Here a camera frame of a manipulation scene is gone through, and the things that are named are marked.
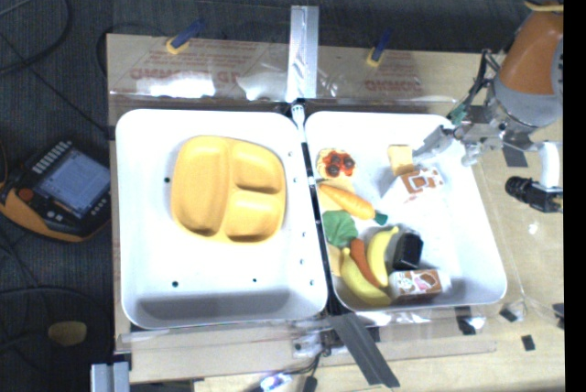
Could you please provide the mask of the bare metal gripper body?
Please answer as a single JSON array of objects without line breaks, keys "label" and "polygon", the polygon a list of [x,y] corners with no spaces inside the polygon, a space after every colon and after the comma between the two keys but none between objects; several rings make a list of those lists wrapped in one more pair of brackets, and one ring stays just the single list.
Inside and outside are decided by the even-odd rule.
[{"label": "bare metal gripper body", "polygon": [[530,136],[536,131],[535,126],[518,121],[500,106],[473,105],[455,126],[454,136],[464,145],[481,149],[510,146],[525,150],[531,146]]}]

